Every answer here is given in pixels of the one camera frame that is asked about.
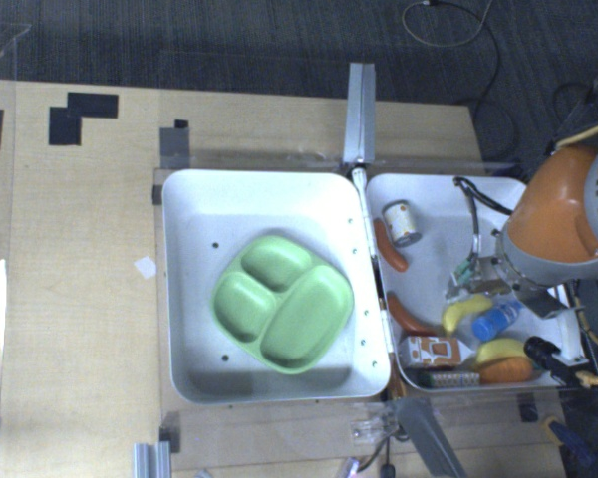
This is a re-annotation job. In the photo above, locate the white plastic tray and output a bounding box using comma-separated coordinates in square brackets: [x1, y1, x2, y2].
[161, 168, 393, 406]
[366, 172, 587, 394]

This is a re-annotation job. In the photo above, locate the red sausage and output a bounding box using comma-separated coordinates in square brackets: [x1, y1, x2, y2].
[386, 291, 443, 338]
[373, 218, 411, 274]

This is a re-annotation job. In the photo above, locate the yellow banana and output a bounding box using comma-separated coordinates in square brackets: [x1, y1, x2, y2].
[441, 294, 494, 338]
[472, 338, 530, 368]

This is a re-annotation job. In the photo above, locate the clear bottle with blue cap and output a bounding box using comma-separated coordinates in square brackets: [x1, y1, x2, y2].
[471, 300, 525, 343]

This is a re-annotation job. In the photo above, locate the green divided plate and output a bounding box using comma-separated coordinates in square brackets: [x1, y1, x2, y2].
[210, 235, 356, 376]

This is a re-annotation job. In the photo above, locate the dark green packet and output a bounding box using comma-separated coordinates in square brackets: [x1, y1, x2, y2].
[418, 369, 481, 389]

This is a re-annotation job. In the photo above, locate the orange and white carton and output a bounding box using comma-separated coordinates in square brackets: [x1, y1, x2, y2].
[397, 335, 475, 369]

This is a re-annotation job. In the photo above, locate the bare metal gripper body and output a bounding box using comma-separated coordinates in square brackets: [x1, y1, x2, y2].
[446, 255, 524, 304]

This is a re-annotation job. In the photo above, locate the white can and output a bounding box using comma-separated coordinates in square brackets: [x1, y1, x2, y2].
[381, 199, 424, 248]

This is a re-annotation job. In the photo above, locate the black cylinder on white bracket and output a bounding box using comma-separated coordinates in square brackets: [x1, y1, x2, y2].
[522, 286, 592, 385]

